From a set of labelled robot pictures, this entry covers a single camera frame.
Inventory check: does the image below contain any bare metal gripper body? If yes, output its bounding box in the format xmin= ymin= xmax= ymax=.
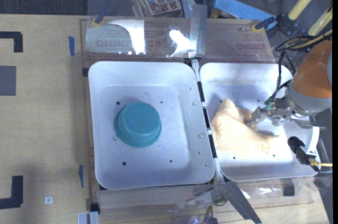
xmin=267 ymin=97 xmax=313 ymax=128

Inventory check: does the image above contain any beige cloth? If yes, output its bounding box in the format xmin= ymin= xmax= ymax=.
xmin=210 ymin=98 xmax=280 ymax=156

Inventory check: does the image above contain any white plastic tray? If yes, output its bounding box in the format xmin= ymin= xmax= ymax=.
xmin=199 ymin=62 xmax=320 ymax=182
xmin=87 ymin=60 xmax=215 ymax=191

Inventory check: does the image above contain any brown cardboard board red print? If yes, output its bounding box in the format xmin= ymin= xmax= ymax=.
xmin=80 ymin=17 xmax=315 ymax=209

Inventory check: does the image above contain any teal plastic bowl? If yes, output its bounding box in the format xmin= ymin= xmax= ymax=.
xmin=114 ymin=101 xmax=163 ymax=148

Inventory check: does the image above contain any black cylinder on white bracket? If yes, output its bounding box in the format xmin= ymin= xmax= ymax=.
xmin=287 ymin=125 xmax=322 ymax=166

